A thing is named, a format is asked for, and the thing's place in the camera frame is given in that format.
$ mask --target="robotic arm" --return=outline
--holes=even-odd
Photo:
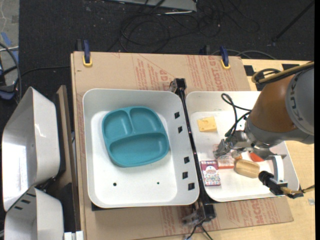
[[[229,152],[239,156],[249,151],[264,160],[272,159],[274,175],[262,171],[259,179],[275,195],[283,195],[281,188],[286,184],[283,174],[278,174],[281,154],[272,153],[270,148],[283,141],[314,143],[314,71],[314,62],[310,62],[263,79],[267,84],[246,119],[244,130],[235,130],[222,139],[214,156]]]

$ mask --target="yellow sponge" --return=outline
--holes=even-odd
[[[213,116],[197,120],[200,132],[216,132],[217,125]]]

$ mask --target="teal plate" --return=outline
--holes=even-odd
[[[108,154],[120,167],[136,167],[164,158],[170,148],[166,130],[152,109],[130,106],[113,110],[102,120]]]

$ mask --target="black floor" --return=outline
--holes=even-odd
[[[163,14],[172,10],[101,0],[20,0],[22,93],[32,86],[51,98],[66,85],[72,111],[69,65],[77,39],[88,39],[91,51],[99,52],[196,55],[204,46],[210,53],[224,46],[230,56],[247,51],[240,54],[244,59],[314,61],[312,1],[198,0],[197,12]],[[1,133],[16,106],[0,100]]]

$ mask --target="cardboard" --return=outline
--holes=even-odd
[[[182,223],[182,218],[191,213],[190,206],[93,211],[87,186],[82,97],[86,91],[94,88],[166,91],[174,78],[186,79],[187,92],[254,90],[255,86],[251,87],[248,82],[249,77],[246,76],[243,61],[239,57],[230,57],[231,68],[223,69],[220,56],[92,52],[92,67],[85,67],[82,56],[83,52],[80,51],[71,54],[71,77],[74,124],[77,129],[75,139],[80,220],[84,238],[135,240],[165,237],[181,240],[181,235],[188,235],[193,229],[192,225]],[[299,201],[298,204],[304,211],[314,211]],[[246,228],[292,222],[294,219],[290,207],[294,205],[289,206],[285,196],[216,203],[216,218],[203,226],[208,231],[214,231],[211,235],[221,235],[221,239],[239,239],[237,231],[222,231],[239,228],[243,228],[246,238],[251,234],[259,238],[273,239],[268,229],[262,230],[259,227],[261,233],[257,233],[257,230]],[[313,218],[308,217],[307,221],[302,218],[299,223],[303,228],[311,223],[312,232]],[[290,226],[291,232],[297,231],[297,228],[297,225]],[[275,226],[274,230],[283,236],[288,233],[286,227]],[[305,232],[294,232],[294,236],[306,239],[303,237],[306,236]]]

